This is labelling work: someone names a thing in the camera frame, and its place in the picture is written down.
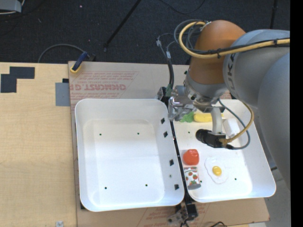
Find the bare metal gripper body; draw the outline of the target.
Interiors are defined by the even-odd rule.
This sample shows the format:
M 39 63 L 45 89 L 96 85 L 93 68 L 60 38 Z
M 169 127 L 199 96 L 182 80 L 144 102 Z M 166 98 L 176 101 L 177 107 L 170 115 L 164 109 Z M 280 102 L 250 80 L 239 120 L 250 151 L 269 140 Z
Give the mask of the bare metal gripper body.
M 202 88 L 202 91 L 196 91 L 191 86 L 176 86 L 174 89 L 174 102 L 176 110 L 183 105 L 190 105 L 191 112 L 199 110 L 203 113 L 210 113 L 213 105 L 218 102 L 221 92 L 210 91 L 209 95 Z

